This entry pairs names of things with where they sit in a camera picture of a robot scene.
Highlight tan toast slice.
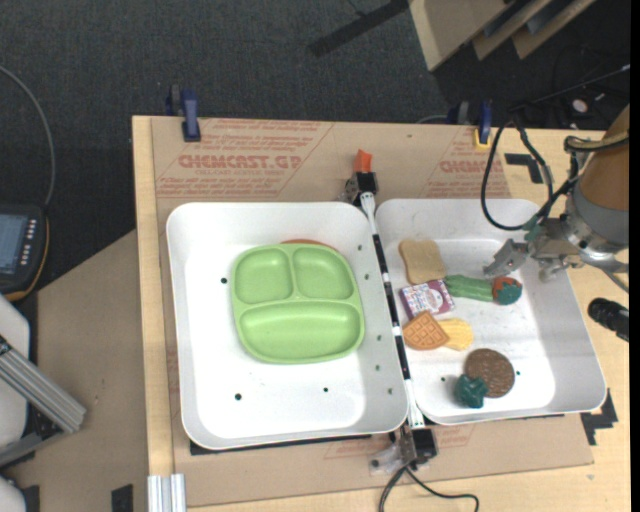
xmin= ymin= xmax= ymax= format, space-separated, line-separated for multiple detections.
xmin=397 ymin=238 xmax=448 ymax=287

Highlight green divided plate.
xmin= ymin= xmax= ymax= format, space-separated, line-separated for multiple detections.
xmin=229 ymin=243 xmax=367 ymax=366

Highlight orange toy waffle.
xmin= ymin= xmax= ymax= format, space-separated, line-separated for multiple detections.
xmin=401 ymin=309 xmax=451 ymax=352

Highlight green toy broccoli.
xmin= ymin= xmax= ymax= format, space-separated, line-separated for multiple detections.
xmin=453 ymin=373 xmax=490 ymax=410

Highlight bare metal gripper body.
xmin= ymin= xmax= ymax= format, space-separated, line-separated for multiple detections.
xmin=527 ymin=218 xmax=630 ymax=274

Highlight brown round biscuit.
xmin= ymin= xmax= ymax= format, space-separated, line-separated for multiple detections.
xmin=463 ymin=348 xmax=517 ymax=400

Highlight thin black and white rod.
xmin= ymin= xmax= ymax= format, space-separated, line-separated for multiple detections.
xmin=359 ymin=191 xmax=427 ymax=430

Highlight pink and white carton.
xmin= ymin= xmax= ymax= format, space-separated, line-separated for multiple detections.
xmin=399 ymin=279 xmax=457 ymax=322

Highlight yellow toy fries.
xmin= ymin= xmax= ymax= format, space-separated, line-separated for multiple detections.
xmin=438 ymin=317 xmax=475 ymax=353

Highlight black cylinder on white bracket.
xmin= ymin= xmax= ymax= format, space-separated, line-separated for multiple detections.
xmin=587 ymin=259 xmax=630 ymax=344

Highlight black block with thin wires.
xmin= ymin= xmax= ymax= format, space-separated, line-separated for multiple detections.
xmin=399 ymin=427 xmax=440 ymax=470
xmin=344 ymin=171 xmax=380 ymax=207

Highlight brown cardboard board, red print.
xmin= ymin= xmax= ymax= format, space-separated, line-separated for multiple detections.
xmin=149 ymin=117 xmax=597 ymax=509

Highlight green toy cucumber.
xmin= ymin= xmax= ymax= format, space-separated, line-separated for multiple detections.
xmin=443 ymin=273 xmax=497 ymax=303

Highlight white plastic tray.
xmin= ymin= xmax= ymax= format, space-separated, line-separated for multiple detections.
xmin=373 ymin=198 xmax=609 ymax=427
xmin=165 ymin=201 xmax=411 ymax=451

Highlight red toy strawberry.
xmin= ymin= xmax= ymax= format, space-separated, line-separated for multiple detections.
xmin=491 ymin=275 xmax=524 ymax=307

